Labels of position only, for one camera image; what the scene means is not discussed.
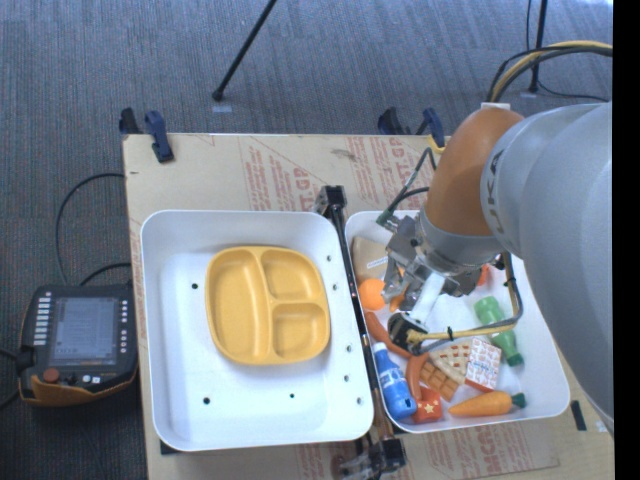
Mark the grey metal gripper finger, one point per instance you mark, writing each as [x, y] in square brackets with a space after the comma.
[390, 283]
[412, 293]

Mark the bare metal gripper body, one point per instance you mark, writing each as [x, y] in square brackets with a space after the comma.
[406, 248]

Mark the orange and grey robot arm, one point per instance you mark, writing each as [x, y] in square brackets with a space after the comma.
[545, 208]

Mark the orange toy fruit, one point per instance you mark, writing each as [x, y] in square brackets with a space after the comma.
[371, 294]

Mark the brown paper packet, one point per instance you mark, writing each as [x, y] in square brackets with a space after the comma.
[365, 258]

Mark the orange-red toy sausage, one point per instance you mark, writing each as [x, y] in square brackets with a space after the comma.
[377, 330]
[414, 375]

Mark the toy pizza slice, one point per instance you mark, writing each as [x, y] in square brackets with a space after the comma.
[452, 360]

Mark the green toy bottle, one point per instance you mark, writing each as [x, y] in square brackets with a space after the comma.
[492, 318]

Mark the brown toy biscuit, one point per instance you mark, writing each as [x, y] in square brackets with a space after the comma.
[440, 380]

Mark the blue toy bottle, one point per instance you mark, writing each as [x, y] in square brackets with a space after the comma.
[395, 388]

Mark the white and red carton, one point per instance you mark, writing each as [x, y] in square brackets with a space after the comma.
[484, 365]

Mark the red cube with yellow star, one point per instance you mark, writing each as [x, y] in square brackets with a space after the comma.
[428, 408]

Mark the orange toy carrot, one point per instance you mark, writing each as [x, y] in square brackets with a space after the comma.
[482, 404]

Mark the brown cardboard board red print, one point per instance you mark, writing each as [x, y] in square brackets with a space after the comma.
[280, 173]

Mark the white plastic tray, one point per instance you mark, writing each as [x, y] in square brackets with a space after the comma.
[190, 318]
[542, 368]

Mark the yellow divided plate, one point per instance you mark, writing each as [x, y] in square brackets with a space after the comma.
[235, 308]

